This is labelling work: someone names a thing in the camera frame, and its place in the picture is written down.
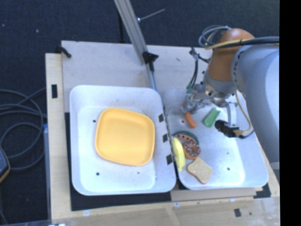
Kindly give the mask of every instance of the bread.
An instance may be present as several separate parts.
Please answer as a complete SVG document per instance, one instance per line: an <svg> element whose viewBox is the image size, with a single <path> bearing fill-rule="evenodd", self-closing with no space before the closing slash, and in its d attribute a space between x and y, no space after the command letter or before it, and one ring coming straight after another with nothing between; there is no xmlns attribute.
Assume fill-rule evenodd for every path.
<svg viewBox="0 0 301 226"><path fill-rule="evenodd" d="M203 184L206 184L213 174L213 169L199 157L187 166L187 171Z"/></svg>

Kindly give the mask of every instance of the black connector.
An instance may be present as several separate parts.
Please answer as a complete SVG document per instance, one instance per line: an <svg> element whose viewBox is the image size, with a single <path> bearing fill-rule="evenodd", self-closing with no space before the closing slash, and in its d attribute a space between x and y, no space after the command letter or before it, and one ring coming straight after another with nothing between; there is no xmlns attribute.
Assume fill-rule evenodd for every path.
<svg viewBox="0 0 301 226"><path fill-rule="evenodd" d="M234 131L239 130L239 127L231 127L227 122L222 120L217 120L214 126L227 137L237 137Z"/></svg>

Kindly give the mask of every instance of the black floor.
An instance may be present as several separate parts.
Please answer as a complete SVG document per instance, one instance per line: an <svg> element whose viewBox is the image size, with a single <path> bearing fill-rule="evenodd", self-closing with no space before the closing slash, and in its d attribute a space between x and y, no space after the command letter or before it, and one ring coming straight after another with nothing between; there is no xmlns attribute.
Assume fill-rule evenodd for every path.
<svg viewBox="0 0 301 226"><path fill-rule="evenodd" d="M198 46L209 25L239 27L255 37L279 36L280 0L131 0L139 17L165 9L141 22L147 44ZM45 53L61 40L119 42L117 10L113 0L0 0L0 89L30 95L45 87ZM17 103L19 96L0 92L0 105ZM34 100L46 113L45 91ZM36 115L0 111L0 137L16 123ZM20 125L2 141L7 155L18 154L35 140L39 129ZM29 153L12 160L28 165L43 151L43 138ZM47 219L45 161L29 170L11 172L0 184L0 209L8 223Z"/></svg>

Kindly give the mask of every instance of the yellow tray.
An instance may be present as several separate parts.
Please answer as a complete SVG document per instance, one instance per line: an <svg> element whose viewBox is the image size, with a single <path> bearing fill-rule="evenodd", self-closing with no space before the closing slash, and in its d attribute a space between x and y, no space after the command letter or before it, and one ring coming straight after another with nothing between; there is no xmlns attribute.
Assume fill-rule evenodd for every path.
<svg viewBox="0 0 301 226"><path fill-rule="evenodd" d="M104 110L98 120L95 148L102 158L143 166L155 148L155 125L146 115L120 108Z"/></svg>

